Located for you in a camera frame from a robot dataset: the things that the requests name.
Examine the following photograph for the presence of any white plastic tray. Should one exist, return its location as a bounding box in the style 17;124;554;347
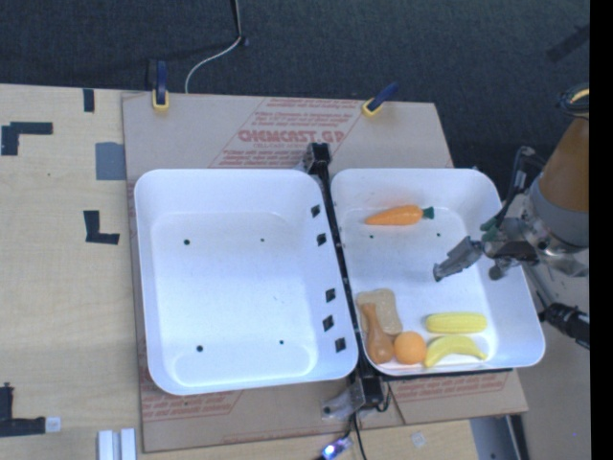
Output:
133;168;361;397
329;167;547;379

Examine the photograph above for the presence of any yellow banana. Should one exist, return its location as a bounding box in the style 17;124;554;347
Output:
422;334;488;369

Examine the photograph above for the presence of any orange ball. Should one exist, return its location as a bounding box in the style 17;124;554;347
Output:
393;331;428;366

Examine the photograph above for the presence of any brown cardboard board red print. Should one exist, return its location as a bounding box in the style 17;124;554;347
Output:
121;92;530;453

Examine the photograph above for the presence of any brown chicken drumstick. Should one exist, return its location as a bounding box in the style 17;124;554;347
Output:
359;302;396;366

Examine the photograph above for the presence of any yellow corn cob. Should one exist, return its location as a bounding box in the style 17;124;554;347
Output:
424;310;488;335

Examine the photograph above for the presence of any thin black rod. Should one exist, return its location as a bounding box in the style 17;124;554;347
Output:
315;159;374;392

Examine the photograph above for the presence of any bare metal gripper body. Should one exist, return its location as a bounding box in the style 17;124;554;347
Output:
481;217;591;279

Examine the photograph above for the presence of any black cylinder on white bracket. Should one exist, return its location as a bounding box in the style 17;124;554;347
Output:
525;260;591;350

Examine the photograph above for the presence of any beige bread slice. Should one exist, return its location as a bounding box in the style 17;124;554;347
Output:
355;287;404;336

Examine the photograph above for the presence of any orange carrot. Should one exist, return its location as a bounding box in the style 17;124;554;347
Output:
364;203;436;227

